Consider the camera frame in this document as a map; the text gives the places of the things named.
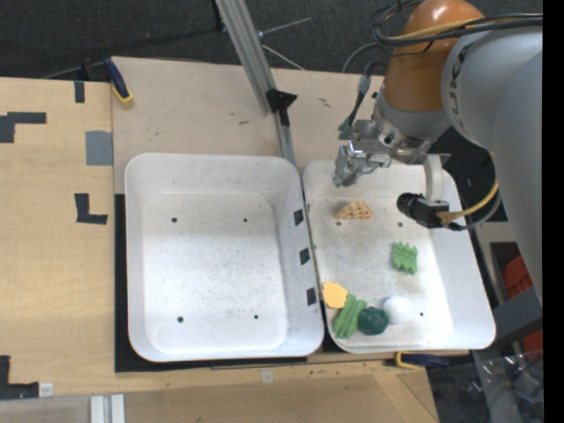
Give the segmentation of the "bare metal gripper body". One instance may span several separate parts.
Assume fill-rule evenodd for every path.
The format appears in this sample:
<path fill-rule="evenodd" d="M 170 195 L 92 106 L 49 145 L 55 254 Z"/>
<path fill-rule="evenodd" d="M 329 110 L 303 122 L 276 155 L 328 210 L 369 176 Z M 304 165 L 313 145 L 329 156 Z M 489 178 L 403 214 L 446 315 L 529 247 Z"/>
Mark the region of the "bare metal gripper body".
<path fill-rule="evenodd" d="M 406 165 L 422 165 L 428 158 L 437 157 L 444 166 L 450 154 L 430 152 L 433 142 L 409 137 L 386 120 L 356 120 L 348 133 L 347 155 L 368 163 L 395 161 Z"/>

